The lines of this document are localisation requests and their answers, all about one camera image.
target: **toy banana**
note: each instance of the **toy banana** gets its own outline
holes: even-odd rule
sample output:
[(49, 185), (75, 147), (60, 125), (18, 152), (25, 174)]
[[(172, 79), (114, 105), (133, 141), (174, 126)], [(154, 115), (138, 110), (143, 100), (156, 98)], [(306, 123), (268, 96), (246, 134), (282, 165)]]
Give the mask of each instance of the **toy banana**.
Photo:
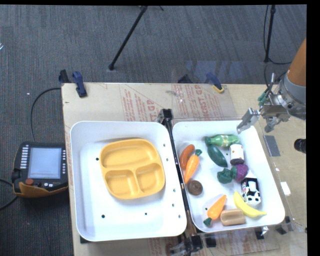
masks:
[(244, 215), (246, 215), (248, 217), (254, 218), (254, 217), (257, 217), (260, 215), (267, 214), (264, 210), (260, 211), (260, 210), (257, 210), (255, 208), (251, 207), (250, 205), (246, 204), (238, 191), (235, 191), (233, 193), (233, 200), (234, 200), (235, 206), (238, 209), (241, 209), (243, 211)]

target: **controller screen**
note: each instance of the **controller screen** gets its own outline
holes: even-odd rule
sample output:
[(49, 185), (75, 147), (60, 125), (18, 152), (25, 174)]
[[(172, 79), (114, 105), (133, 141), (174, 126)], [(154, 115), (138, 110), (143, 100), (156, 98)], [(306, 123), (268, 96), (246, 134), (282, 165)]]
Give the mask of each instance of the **controller screen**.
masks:
[(60, 179), (61, 148), (32, 147), (28, 178)]

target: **white tray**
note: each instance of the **white tray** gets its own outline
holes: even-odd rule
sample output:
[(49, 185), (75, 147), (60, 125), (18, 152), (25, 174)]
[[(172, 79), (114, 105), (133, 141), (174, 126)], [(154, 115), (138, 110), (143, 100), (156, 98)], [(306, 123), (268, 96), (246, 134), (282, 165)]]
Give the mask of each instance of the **white tray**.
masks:
[[(81, 121), (70, 132), (76, 227), (91, 242), (171, 237), (183, 233), (186, 212), (168, 130), (157, 122)], [(165, 172), (163, 189), (121, 200), (103, 180), (99, 159), (108, 143), (141, 138), (158, 150)]]
[[(259, 140), (257, 130), (251, 126), (251, 128), (244, 130), (241, 134), (237, 134), (237, 125), (240, 122), (238, 120), (181, 121), (176, 123), (172, 129), (178, 156), (180, 156), (188, 144), (194, 144), (196, 149), (202, 150), (199, 166), (192, 179), (201, 182), (203, 192), (195, 196), (188, 193), (186, 189), (186, 193), (192, 221), (199, 230), (206, 233), (276, 225), (282, 222), (285, 217), (285, 208)], [(223, 167), (216, 165), (207, 153), (204, 137), (219, 134), (233, 134), (239, 137), (244, 149), (244, 163), (249, 167), (258, 181), (261, 203), (257, 209), (266, 211), (267, 214), (256, 218), (246, 216), (245, 224), (223, 226), (220, 218), (212, 220), (209, 227), (203, 223), (208, 217), (206, 208), (209, 209), (220, 196), (223, 194), (227, 196), (224, 209), (235, 209), (236, 205), (233, 200), (233, 193), (234, 191), (238, 191), (241, 194), (241, 185), (235, 180), (232, 180), (228, 184), (222, 184), (218, 181), (217, 172), (222, 171)], [(224, 154), (228, 162), (227, 168), (230, 170), (232, 166), (230, 164), (229, 148), (222, 149), (219, 147), (219, 149)]]

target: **green bottle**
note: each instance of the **green bottle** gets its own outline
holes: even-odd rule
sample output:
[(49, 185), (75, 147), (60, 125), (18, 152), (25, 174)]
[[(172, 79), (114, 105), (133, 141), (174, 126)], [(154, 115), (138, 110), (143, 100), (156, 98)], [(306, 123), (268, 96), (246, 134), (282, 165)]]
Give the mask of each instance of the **green bottle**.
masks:
[(216, 145), (218, 147), (230, 147), (232, 144), (240, 143), (238, 136), (233, 134), (220, 134), (212, 137), (204, 137), (204, 142), (207, 146)]

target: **carrot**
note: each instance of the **carrot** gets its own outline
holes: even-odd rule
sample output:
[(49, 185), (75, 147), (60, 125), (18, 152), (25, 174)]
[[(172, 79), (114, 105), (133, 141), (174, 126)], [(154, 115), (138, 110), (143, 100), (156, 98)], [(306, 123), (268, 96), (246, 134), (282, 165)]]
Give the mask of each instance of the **carrot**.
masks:
[(196, 149), (195, 153), (192, 156), (190, 156), (190, 158), (186, 164), (186, 167), (185, 167), (185, 173), (184, 173), (184, 183), (185, 184), (188, 183), (191, 176), (195, 173), (195, 171), (199, 165), (199, 162), (200, 162), (199, 156), (201, 153), (202, 153), (202, 151), (200, 149)]
[(203, 221), (206, 226), (209, 227), (211, 220), (216, 220), (220, 216), (222, 210), (224, 209), (226, 199), (227, 196), (224, 194), (209, 208), (207, 211), (208, 218)]
[(195, 150), (195, 145), (189, 144), (188, 146), (185, 147), (185, 149), (182, 151), (180, 158), (179, 158), (179, 163), (180, 167), (182, 169), (186, 169), (187, 167), (187, 162), (189, 159), (189, 155), (191, 154), (192, 151)]

